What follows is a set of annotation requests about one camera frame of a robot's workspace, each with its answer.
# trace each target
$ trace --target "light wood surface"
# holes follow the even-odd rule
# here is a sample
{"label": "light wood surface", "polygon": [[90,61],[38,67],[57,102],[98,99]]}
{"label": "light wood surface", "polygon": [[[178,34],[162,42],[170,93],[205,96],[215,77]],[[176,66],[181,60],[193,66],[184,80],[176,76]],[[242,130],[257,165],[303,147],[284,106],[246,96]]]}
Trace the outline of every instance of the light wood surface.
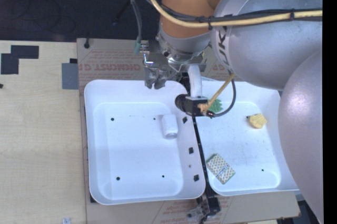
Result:
{"label": "light wood surface", "polygon": [[86,223],[78,90],[62,89],[62,63],[76,43],[38,45],[39,58],[19,59],[19,74],[0,75],[0,223]]}

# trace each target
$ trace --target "green object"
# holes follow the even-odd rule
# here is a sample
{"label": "green object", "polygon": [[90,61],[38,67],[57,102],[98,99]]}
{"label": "green object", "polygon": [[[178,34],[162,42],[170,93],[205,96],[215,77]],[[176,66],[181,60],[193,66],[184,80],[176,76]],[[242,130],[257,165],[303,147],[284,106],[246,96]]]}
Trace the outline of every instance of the green object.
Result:
{"label": "green object", "polygon": [[212,105],[209,107],[209,111],[214,112],[214,113],[220,112],[221,110],[222,110],[222,104],[221,104],[221,100],[219,99],[216,99],[212,103]]}
{"label": "green object", "polygon": [[140,42],[136,41],[134,53],[139,54],[140,50],[141,50],[141,44],[140,44]]}

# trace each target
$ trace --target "yellow cable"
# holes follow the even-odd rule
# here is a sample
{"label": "yellow cable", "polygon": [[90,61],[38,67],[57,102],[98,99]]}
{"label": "yellow cable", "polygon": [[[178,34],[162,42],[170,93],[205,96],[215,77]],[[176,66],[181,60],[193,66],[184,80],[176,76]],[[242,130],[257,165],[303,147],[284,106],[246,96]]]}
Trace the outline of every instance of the yellow cable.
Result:
{"label": "yellow cable", "polygon": [[222,22],[211,22],[211,23],[198,23],[198,22],[185,22],[181,21],[177,18],[174,18],[169,13],[167,13],[156,0],[150,0],[153,4],[153,6],[157,9],[157,11],[167,18],[172,23],[185,26],[185,27],[191,27],[191,28],[204,28],[211,26],[235,26],[235,25],[253,25],[253,24],[262,24],[262,23],[270,23],[270,22],[276,22],[276,21],[284,21],[284,20],[290,20],[290,19],[297,19],[297,18],[308,18],[308,17],[322,17],[323,11],[301,11],[301,12],[289,12],[289,13],[283,13],[283,14],[274,14],[269,15],[266,17],[259,17],[259,18],[249,18],[245,20],[238,20],[238,21],[222,21]]}
{"label": "yellow cable", "polygon": [[220,87],[219,90],[212,96],[210,101],[207,103],[200,103],[198,104],[198,108],[201,110],[201,112],[207,111],[210,106],[212,106],[213,102],[216,100],[216,98],[221,94],[221,92],[226,88],[226,86],[231,82],[231,80],[234,78],[235,74],[234,72],[228,77],[228,79],[225,81],[225,83]]}

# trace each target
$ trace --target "white plastic tray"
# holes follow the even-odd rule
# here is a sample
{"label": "white plastic tray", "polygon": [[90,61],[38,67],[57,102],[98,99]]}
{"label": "white plastic tray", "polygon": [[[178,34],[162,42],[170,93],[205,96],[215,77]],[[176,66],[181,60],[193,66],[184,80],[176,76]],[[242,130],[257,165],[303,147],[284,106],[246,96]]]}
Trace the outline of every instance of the white plastic tray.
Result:
{"label": "white plastic tray", "polygon": [[[185,88],[160,90],[144,81],[95,80],[85,88],[89,181],[92,197],[111,205],[192,199],[205,179],[191,118],[174,104]],[[178,133],[166,139],[163,115],[174,114]]]}
{"label": "white plastic tray", "polygon": [[[223,82],[203,81],[203,95],[209,99]],[[236,102],[231,111],[218,118],[196,118],[206,160],[220,156],[236,174],[225,184],[207,170],[210,185],[223,196],[293,190],[298,187],[289,172],[281,149],[277,114],[280,95],[246,82],[236,82]],[[218,97],[223,110],[232,101],[231,85]],[[261,129],[252,127],[247,116],[262,113],[267,119]]]}

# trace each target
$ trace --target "white cylinder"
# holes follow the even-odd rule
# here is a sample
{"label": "white cylinder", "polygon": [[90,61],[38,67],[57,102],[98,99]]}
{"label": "white cylinder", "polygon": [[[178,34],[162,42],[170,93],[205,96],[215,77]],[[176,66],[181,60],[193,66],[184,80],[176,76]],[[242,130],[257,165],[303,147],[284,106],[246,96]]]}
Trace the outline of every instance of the white cylinder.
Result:
{"label": "white cylinder", "polygon": [[162,131],[164,138],[175,139],[177,138],[178,125],[175,114],[165,114],[162,117]]}

